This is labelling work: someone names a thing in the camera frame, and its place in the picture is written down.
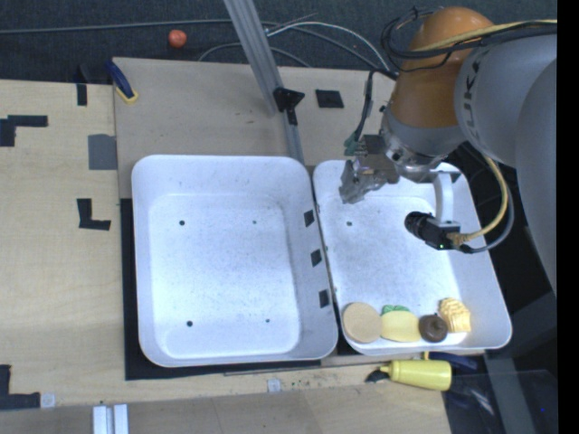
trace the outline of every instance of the yellow bottle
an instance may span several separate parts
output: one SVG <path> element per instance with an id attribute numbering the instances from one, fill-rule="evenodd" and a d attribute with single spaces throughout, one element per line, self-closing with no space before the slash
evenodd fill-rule
<path id="1" fill-rule="evenodd" d="M 380 371 L 392 381 L 435 391 L 447 391 L 452 383 L 451 364 L 444 360 L 394 360 Z"/>

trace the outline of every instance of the orange ball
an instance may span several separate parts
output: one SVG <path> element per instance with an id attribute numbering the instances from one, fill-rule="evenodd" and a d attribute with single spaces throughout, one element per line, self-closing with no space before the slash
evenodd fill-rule
<path id="1" fill-rule="evenodd" d="M 173 48 L 183 48 L 185 43 L 187 42 L 187 34 L 183 31 L 179 31 L 177 29 L 173 29 L 169 33 L 169 45 Z"/>

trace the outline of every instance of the black tape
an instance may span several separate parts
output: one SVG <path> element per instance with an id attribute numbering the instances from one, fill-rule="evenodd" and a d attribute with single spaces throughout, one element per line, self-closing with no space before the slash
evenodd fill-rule
<path id="1" fill-rule="evenodd" d="M 14 146 L 16 127 L 6 119 L 0 119 L 0 146 Z"/>
<path id="2" fill-rule="evenodd" d="M 105 231 L 110 229 L 110 221 L 92 220 L 91 199 L 77 199 L 76 203 L 79 207 L 79 216 L 81 217 L 79 228 L 87 228 L 90 230 L 105 230 Z"/>
<path id="3" fill-rule="evenodd" d="M 0 410 L 40 408 L 40 393 L 11 394 L 10 365 L 0 365 Z"/>
<path id="4" fill-rule="evenodd" d="M 76 84 L 76 104 L 78 106 L 87 106 L 89 104 L 86 84 Z"/>
<path id="5" fill-rule="evenodd" d="M 314 217 L 313 209 L 310 211 L 304 212 L 304 222 L 306 223 L 307 227 L 315 221 L 316 221 L 316 218 Z"/>
<path id="6" fill-rule="evenodd" d="M 48 127 L 48 116 L 8 116 L 0 119 L 0 146 L 14 146 L 17 127 Z"/>
<path id="7" fill-rule="evenodd" d="M 311 266 L 316 267 L 322 261 L 322 253 L 320 250 L 314 250 L 311 254 Z"/>
<path id="8" fill-rule="evenodd" d="M 318 106 L 321 108 L 343 108 L 344 101 L 337 90 L 316 90 Z"/>
<path id="9" fill-rule="evenodd" d="M 324 308 L 329 306 L 329 291 L 327 289 L 322 289 L 318 293 L 319 295 L 319 308 Z"/>

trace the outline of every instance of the yellow cable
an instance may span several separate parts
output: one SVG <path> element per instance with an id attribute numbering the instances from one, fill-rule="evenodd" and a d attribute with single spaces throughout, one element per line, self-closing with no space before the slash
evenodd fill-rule
<path id="1" fill-rule="evenodd" d="M 424 47 L 417 48 L 414 51 L 415 52 L 424 52 L 426 50 L 435 50 L 437 48 L 443 48 L 443 47 L 451 46 L 454 43 L 467 42 L 467 41 L 475 40 L 475 39 L 480 38 L 483 35 L 493 34 L 493 33 L 496 33 L 498 31 L 508 29 L 510 27 L 516 27 L 516 26 L 521 25 L 521 24 L 529 24 L 529 23 L 531 23 L 531 24 L 557 24 L 557 20 L 556 19 L 539 19 L 539 20 L 524 21 L 524 22 L 518 22 L 518 23 L 494 24 L 494 25 L 491 25 L 489 27 L 483 27 L 482 29 L 475 29 L 473 31 L 468 31 L 466 33 L 459 33 L 457 35 L 449 37 L 448 39 L 444 39 L 442 41 L 431 43 L 430 45 L 426 45 Z"/>
<path id="2" fill-rule="evenodd" d="M 455 246 L 460 246 L 464 242 L 474 240 L 475 238 L 478 238 L 479 236 L 487 234 L 489 231 L 491 231 L 497 227 L 497 225 L 500 223 L 500 221 L 505 216 L 505 213 L 507 213 L 508 191 L 507 191 L 507 183 L 505 182 L 505 178 L 503 177 L 503 174 L 500 172 L 500 169 L 498 168 L 498 166 L 495 164 L 495 162 L 492 159 L 490 159 L 487 156 L 483 156 L 483 157 L 484 157 L 485 161 L 487 161 L 487 163 L 489 164 L 490 170 L 492 171 L 492 173 L 497 177 L 498 184 L 500 186 L 500 193 L 501 193 L 501 197 L 502 197 L 502 201 L 500 203 L 500 208 L 498 209 L 498 213 L 497 213 L 497 216 L 495 217 L 495 219 L 491 223 L 489 223 L 489 225 L 487 225 L 486 227 L 484 227 L 478 231 L 474 231 L 473 233 L 457 233 L 457 232 L 448 233 L 446 235 L 447 238 L 449 240 L 451 240 Z"/>

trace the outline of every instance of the metal pole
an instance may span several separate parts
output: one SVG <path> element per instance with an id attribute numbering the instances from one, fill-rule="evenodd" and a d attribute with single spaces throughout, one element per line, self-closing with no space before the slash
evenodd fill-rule
<path id="1" fill-rule="evenodd" d="M 223 1 L 263 93 L 268 112 L 273 115 L 278 111 L 273 91 L 283 88 L 283 82 L 253 0 Z M 291 125 L 285 114 L 283 114 L 283 126 L 289 155 L 303 164 L 304 158 L 297 126 Z"/>

